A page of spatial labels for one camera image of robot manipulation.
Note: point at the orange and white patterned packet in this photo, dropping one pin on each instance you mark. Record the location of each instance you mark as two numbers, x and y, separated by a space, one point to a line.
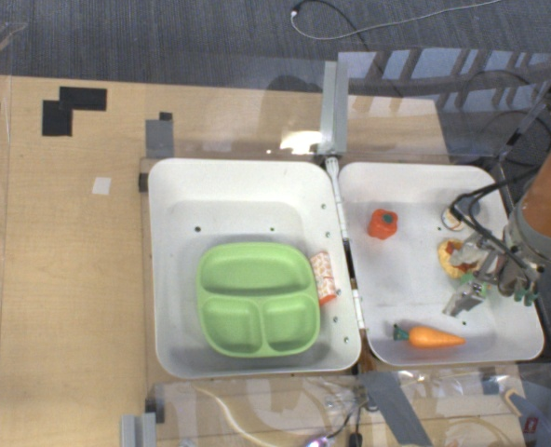
324 275

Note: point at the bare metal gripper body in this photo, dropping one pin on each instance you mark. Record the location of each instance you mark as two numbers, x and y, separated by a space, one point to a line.
499 268

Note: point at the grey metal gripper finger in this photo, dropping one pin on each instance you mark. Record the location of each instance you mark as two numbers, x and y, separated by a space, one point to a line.
466 253
461 302

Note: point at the yellow and red pizza slice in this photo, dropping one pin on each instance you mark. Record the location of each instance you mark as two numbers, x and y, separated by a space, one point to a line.
445 255

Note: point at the white plastic tray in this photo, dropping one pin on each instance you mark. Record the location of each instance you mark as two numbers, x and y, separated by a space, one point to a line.
410 273
238 189

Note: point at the green divided plate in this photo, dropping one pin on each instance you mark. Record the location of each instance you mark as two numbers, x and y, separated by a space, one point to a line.
257 296

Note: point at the orange toy carrot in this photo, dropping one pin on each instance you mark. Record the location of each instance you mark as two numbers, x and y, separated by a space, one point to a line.
431 337

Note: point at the orange toy bell pepper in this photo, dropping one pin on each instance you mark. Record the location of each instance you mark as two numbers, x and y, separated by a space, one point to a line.
381 225

